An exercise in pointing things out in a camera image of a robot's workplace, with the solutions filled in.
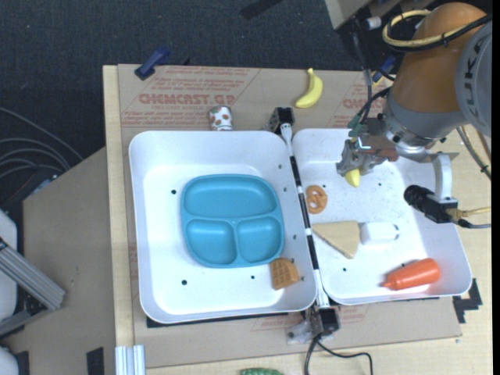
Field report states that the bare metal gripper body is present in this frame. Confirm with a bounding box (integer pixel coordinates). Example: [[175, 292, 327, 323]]
[[348, 116, 435, 164]]

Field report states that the white plastic tray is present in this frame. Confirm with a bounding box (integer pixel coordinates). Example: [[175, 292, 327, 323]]
[[291, 127, 473, 306], [127, 130, 318, 325]]

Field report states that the orange toy pretzel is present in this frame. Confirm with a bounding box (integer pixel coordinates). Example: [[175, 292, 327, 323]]
[[305, 184, 327, 216]]

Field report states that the thin black and white rod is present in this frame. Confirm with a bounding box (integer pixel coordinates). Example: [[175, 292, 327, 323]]
[[280, 123, 331, 309]]

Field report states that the small white bottle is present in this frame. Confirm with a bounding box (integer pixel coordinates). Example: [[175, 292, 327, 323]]
[[359, 221, 401, 245]]

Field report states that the yellow banana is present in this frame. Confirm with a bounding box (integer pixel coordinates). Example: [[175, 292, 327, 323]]
[[295, 67, 324, 109]]

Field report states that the tan triangular bread slice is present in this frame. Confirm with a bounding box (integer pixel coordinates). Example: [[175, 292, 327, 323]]
[[311, 220, 361, 260]]

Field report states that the blue divided plate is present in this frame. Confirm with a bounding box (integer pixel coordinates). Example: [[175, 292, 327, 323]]
[[180, 173, 285, 270]]

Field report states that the orange squeeze bottle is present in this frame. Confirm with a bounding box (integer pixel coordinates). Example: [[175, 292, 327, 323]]
[[381, 258, 442, 291]]

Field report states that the brown toy waffle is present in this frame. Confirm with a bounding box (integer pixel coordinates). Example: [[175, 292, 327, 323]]
[[269, 258, 301, 291]]

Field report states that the white can with orange print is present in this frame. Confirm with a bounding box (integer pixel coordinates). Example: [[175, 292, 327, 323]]
[[206, 105, 234, 132]]

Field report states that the brown cardboard board red print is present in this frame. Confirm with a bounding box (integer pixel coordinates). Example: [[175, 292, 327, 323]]
[[116, 63, 464, 369]]

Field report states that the black cylinder on white bracket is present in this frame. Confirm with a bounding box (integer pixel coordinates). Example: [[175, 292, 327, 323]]
[[403, 152, 460, 224]]

